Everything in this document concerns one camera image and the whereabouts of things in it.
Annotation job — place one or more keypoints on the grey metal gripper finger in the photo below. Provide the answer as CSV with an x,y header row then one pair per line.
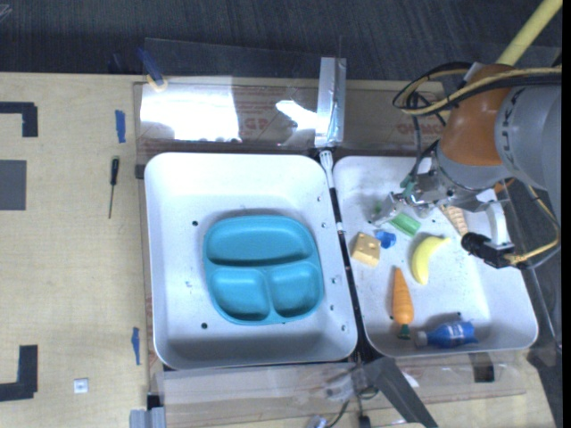
x,y
423,210
386,208

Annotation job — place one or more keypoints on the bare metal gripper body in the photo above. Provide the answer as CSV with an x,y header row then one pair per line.
x,y
430,187

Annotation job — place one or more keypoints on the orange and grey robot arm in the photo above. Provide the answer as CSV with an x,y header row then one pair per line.
x,y
513,141

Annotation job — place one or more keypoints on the green ridged toy block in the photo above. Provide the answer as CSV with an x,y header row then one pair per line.
x,y
406,224

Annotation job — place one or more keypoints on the small blue toy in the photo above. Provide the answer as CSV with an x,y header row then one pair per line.
x,y
386,239

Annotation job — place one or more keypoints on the beige waffle cone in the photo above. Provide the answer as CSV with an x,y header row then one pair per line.
x,y
458,221

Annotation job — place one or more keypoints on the yellow cheese wedge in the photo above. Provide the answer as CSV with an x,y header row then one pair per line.
x,y
366,250

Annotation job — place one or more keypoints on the yellow banana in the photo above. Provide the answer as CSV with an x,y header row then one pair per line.
x,y
421,257

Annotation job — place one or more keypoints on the orange carrot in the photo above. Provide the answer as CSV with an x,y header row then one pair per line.
x,y
402,299

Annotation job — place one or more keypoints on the white plastic tray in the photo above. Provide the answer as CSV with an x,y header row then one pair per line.
x,y
178,248
464,292

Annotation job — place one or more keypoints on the blue plastic bottle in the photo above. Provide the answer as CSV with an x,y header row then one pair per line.
x,y
450,334

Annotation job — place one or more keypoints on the blue divided plate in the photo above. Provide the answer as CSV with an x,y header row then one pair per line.
x,y
263,270

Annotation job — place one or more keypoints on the yellow pole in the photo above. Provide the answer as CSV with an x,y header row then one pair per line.
x,y
533,25

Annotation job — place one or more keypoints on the black screwdriver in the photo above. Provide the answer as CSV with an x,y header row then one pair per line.
x,y
114,172

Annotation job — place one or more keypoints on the small white square block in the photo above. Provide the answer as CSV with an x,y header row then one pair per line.
x,y
80,385

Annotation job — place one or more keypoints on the black cylinder on white bracket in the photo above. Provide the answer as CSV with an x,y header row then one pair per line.
x,y
484,245

